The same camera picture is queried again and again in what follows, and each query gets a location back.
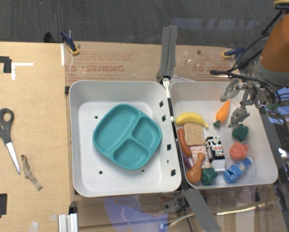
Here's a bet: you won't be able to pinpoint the teal divided plate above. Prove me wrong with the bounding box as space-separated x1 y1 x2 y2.
92 103 163 171

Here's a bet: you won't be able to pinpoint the brown chicken drumstick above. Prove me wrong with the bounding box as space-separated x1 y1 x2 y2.
186 152 206 185

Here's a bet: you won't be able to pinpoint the grey handled scissors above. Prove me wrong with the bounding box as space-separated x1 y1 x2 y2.
0 108 22 175

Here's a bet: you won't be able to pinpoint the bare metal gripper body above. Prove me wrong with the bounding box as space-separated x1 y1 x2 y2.
238 79 277 109

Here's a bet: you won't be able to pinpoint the black and white milk carton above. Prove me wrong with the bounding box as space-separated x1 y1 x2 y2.
204 135 226 173

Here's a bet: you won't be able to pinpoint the blue plastic bottle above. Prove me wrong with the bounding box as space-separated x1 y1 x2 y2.
223 157 254 184

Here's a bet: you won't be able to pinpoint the white plastic tray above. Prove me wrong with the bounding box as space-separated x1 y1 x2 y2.
169 81 279 190
68 80 182 198

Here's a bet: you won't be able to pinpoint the red and white patterned packet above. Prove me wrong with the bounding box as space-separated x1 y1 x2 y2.
190 145 211 169

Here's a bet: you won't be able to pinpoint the beige crumpled strip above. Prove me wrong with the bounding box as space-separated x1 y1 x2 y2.
20 154 43 191

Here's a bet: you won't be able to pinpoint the orange carrot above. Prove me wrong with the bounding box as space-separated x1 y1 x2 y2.
212 99 231 129

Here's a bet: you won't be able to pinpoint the brown cardboard board, red print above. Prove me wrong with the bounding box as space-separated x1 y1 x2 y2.
63 41 284 228

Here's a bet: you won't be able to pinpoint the green toy pepper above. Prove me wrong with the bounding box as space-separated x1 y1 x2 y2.
201 167 218 186
231 123 249 142

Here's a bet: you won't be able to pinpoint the yellow banana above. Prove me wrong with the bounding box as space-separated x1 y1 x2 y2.
175 112 209 129

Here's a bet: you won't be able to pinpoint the tan bread slice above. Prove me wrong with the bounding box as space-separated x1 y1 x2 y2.
183 122 205 147

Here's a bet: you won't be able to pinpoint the purple toy stick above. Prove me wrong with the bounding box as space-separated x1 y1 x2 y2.
182 152 193 169

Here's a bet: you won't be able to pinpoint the orange-red sausage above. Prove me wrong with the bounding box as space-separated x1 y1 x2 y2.
177 128 192 158

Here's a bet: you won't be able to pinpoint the salmon orange toy pepper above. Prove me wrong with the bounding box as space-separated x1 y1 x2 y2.
229 141 250 161

